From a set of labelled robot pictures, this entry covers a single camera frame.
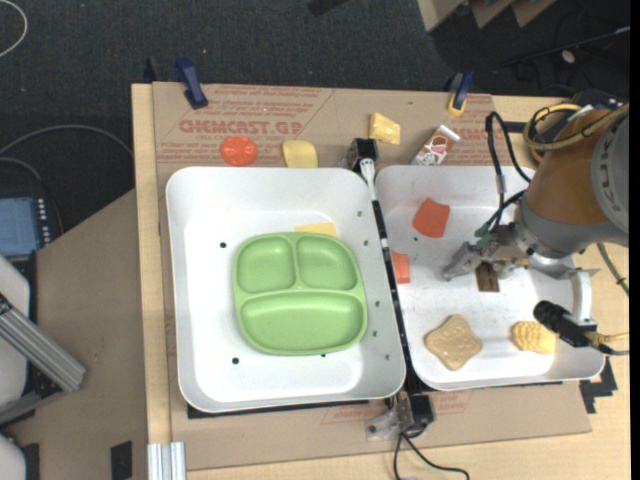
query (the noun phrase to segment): green plate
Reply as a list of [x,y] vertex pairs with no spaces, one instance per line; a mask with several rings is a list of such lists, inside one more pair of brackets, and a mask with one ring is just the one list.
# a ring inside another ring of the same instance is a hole
[[340,240],[270,233],[244,242],[233,265],[240,329],[268,354],[326,354],[348,348],[367,328],[358,264]]

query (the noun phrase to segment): wooden table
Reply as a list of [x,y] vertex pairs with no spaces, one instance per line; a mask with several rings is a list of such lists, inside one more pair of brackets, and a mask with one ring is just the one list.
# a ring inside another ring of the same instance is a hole
[[[529,97],[495,97],[496,109],[506,121],[523,121],[555,100]],[[171,442],[167,355],[164,327],[162,266],[158,237],[159,207],[154,149],[152,88],[132,88],[134,147],[136,157],[136,194],[140,248],[140,276],[144,331],[144,358],[148,440]],[[517,154],[525,155],[521,142]],[[628,250],[611,247],[619,268],[628,272]],[[628,328],[628,299],[617,287],[597,252],[587,251],[577,260],[583,267],[603,269],[594,281],[594,317],[602,332]],[[630,477],[629,358],[612,360],[619,390],[611,398],[597,401],[591,417],[593,431],[588,434],[513,442],[499,442],[428,450],[428,457],[439,464],[466,468],[474,480],[520,479],[624,479]],[[227,469],[190,472],[189,478],[205,479],[363,479],[392,478],[390,453],[315,459]],[[403,477],[456,478],[453,474],[426,466],[412,452],[401,452]]]

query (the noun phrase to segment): dark background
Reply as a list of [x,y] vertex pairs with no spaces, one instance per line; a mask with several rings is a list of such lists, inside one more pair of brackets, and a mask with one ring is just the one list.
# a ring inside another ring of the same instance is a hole
[[[191,58],[203,82],[445,90],[473,70],[473,92],[571,96],[594,88],[629,98],[630,34],[527,65],[501,62],[630,24],[630,0],[558,0],[521,28],[511,9],[479,30],[468,6],[427,33],[416,0],[11,0],[27,14],[24,42],[0,57],[0,148],[40,128],[95,126],[131,145],[130,86],[153,56],[162,78]],[[0,51],[20,35],[0,4]],[[8,155],[28,162],[58,201],[67,229],[133,187],[125,151],[99,134],[39,136]],[[0,183],[29,178],[0,163]]]

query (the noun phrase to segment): black clip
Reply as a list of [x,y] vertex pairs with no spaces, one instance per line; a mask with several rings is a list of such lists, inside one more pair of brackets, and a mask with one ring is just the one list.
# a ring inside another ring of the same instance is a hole
[[178,57],[174,67],[176,68],[178,79],[187,85],[187,90],[184,94],[191,107],[193,109],[206,107],[209,101],[202,92],[195,64],[187,57]]

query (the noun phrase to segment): blue clamp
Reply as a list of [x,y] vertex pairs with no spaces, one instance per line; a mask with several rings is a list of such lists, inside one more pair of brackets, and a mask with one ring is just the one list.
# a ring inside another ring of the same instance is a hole
[[191,59],[178,57],[173,66],[176,68],[178,79],[187,85],[184,95],[189,100],[191,107],[194,109],[206,107],[209,104],[209,100],[202,92],[198,74],[196,73],[196,66]]
[[465,71],[464,73],[458,73],[451,82],[451,89],[455,92],[449,99],[447,110],[452,116],[461,116],[464,112],[472,81],[473,71]]

